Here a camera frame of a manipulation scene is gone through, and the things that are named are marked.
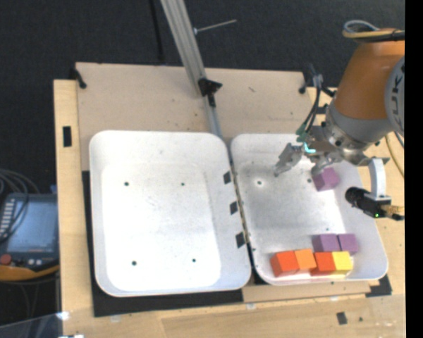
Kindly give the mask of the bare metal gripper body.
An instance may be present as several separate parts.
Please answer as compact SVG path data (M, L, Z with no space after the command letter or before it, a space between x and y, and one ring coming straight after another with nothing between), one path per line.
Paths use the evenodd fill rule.
M364 151L368 143L359 142L333 125L314 125L301 134L306 144L306 156L316 166L329 166L346 161L354 166L366 166L371 158Z

